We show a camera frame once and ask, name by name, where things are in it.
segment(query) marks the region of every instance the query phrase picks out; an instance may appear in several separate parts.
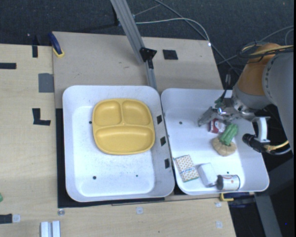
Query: can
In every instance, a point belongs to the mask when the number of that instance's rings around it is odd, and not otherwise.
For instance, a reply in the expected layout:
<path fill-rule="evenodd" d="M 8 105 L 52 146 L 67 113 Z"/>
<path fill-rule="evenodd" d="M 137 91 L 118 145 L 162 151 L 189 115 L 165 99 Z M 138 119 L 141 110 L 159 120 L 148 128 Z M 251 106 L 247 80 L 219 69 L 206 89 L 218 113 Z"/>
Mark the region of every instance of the can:
<path fill-rule="evenodd" d="M 236 191 L 240 188 L 238 175 L 218 175 L 217 189 L 220 191 Z"/>

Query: blue clamp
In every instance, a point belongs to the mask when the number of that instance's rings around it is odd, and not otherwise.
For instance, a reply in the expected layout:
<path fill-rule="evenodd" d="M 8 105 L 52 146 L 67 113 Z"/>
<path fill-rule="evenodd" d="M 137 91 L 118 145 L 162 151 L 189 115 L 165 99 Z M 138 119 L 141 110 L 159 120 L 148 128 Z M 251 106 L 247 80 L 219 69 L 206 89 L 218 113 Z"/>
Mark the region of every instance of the blue clamp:
<path fill-rule="evenodd" d="M 52 33 L 48 34 L 49 40 L 53 46 L 53 52 L 58 58 L 62 58 L 65 55 L 65 52 L 61 49 L 55 35 Z"/>

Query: white cable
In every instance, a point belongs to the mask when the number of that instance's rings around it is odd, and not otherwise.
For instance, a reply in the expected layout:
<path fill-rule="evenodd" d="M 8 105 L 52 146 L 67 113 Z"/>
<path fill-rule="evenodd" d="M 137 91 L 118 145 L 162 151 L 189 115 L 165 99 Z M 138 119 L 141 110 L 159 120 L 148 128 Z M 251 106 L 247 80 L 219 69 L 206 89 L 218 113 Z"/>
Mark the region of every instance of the white cable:
<path fill-rule="evenodd" d="M 162 23 L 162 22 L 169 22 L 169 21 L 175 21 L 175 20 L 185 20 L 185 21 L 193 22 L 194 24 L 198 25 L 204 31 L 207 40 L 210 41 L 209 37 L 208 37 L 208 34 L 207 34 L 206 30 L 204 29 L 204 27 L 200 23 L 198 23 L 197 21 L 189 19 L 189 18 L 170 18 L 170 19 L 148 21 L 148 22 L 136 22 L 136 24 L 139 24 L 139 25 L 140 24 L 153 24 L 153 23 Z"/>

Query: yellow divided plate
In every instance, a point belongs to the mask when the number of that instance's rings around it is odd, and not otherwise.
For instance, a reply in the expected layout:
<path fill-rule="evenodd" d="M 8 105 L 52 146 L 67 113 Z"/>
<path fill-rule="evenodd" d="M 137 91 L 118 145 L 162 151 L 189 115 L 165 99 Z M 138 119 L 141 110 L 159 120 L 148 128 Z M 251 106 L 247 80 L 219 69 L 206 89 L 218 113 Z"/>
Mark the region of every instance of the yellow divided plate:
<path fill-rule="evenodd" d="M 154 144 L 150 110 L 135 99 L 114 98 L 99 102 L 93 109 L 92 126 L 95 143 L 107 154 L 138 154 Z"/>

